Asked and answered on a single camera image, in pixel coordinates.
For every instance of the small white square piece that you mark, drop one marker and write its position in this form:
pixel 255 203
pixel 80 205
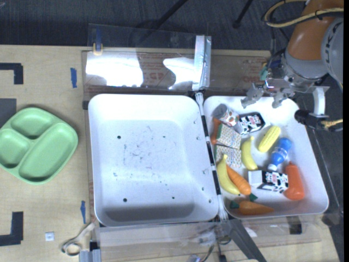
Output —
pixel 49 236

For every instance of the orange carrot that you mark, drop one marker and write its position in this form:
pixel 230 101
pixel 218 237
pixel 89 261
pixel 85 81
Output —
pixel 215 131
pixel 240 181
pixel 253 208

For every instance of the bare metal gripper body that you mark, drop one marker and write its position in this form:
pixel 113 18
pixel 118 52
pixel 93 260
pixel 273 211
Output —
pixel 280 84

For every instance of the white plastic tray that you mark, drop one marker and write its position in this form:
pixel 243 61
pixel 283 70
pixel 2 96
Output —
pixel 300 151
pixel 152 160

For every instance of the green divided plate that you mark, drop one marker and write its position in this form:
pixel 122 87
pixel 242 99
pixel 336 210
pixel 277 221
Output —
pixel 41 149

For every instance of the thin black and white rod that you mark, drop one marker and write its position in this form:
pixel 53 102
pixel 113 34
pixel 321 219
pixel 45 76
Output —
pixel 209 143

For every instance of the black and white cow carton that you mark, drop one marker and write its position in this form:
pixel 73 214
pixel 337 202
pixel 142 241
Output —
pixel 252 122
pixel 274 181

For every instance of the black cylinder on white bracket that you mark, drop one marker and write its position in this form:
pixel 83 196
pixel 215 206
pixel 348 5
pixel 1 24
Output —
pixel 308 118

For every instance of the small can with orange print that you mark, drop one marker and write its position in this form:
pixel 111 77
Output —
pixel 227 116

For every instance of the blue and white bottle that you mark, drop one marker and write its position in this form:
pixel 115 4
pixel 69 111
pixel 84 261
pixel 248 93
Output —
pixel 280 153

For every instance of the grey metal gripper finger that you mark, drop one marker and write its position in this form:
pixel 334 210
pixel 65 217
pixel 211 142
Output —
pixel 252 95
pixel 279 98

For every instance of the yellow corn cob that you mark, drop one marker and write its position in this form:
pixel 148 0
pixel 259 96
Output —
pixel 269 138

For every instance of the patterned beige packet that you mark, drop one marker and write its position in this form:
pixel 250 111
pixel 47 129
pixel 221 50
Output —
pixel 229 137
pixel 231 157

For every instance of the yellow banana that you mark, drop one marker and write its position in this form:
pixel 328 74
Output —
pixel 225 177
pixel 247 154

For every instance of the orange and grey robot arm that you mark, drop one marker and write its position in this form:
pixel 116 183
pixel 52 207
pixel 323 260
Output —
pixel 305 41

